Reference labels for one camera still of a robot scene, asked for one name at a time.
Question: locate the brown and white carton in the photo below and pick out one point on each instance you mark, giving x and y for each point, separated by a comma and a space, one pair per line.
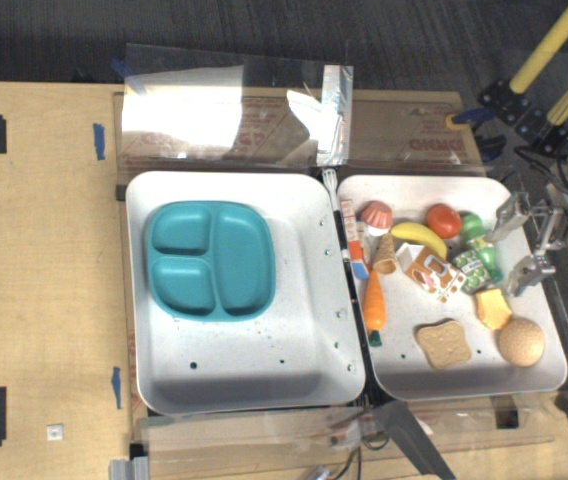
431, 270

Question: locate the green bottle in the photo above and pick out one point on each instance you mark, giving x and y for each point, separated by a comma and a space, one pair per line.
484, 248

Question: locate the tan bread slice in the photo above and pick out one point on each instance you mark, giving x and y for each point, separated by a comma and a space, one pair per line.
444, 344

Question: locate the orange white blue packet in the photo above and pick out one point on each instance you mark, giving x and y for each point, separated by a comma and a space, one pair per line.
355, 253

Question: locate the tan round bun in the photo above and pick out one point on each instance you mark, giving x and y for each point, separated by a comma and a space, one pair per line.
521, 342

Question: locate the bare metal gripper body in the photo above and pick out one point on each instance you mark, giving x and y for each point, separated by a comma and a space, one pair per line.
548, 229

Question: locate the orange carrot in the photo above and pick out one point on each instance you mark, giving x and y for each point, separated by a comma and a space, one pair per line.
374, 303

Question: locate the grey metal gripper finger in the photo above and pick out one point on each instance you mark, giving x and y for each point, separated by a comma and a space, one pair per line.
510, 215
530, 272

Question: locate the blue divided plate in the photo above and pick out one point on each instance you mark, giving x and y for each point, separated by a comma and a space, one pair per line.
236, 263

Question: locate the tan ice cream cone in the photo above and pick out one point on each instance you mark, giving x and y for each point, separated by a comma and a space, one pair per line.
385, 257

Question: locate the white plastic tray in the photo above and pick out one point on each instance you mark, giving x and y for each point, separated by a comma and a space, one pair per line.
414, 313
264, 358

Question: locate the green can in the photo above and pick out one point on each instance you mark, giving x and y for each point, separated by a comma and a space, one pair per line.
473, 270

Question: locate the yellow banana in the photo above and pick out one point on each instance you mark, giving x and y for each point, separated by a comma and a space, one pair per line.
421, 234

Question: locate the red tomato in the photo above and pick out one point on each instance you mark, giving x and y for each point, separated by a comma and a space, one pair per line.
443, 220

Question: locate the yellow cheese wedge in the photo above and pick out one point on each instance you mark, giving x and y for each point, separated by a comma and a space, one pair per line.
493, 309

